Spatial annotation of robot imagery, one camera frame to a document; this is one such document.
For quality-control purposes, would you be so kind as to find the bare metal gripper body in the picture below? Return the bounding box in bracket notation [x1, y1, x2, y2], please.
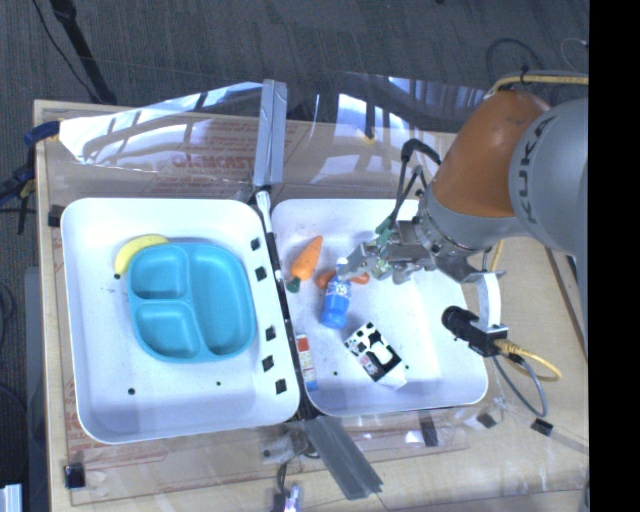
[372, 217, 442, 280]

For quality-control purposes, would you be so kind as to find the orange sausage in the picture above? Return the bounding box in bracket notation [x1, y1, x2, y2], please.
[314, 269, 372, 291]

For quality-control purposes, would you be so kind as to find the orange carrot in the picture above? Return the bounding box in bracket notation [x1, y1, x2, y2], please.
[285, 235, 325, 294]

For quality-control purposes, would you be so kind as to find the blue plastic bottle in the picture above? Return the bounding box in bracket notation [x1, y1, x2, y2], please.
[320, 257, 353, 330]

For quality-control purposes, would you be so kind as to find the white plastic tray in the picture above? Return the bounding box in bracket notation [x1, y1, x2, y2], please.
[269, 198, 490, 419]
[59, 197, 301, 445]

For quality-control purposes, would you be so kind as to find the black and white carton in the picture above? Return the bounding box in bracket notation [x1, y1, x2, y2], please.
[343, 321, 409, 392]

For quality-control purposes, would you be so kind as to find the blue divided plate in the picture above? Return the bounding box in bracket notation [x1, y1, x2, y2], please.
[126, 242, 258, 364]

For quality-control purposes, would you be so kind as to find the yellow banana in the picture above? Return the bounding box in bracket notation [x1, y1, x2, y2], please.
[113, 233, 171, 278]

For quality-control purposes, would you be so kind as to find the brown cardboard board red print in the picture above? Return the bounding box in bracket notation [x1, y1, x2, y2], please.
[42, 112, 589, 507]

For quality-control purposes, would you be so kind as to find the black cylinder on white bracket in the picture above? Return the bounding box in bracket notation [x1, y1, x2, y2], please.
[440, 269, 510, 359]

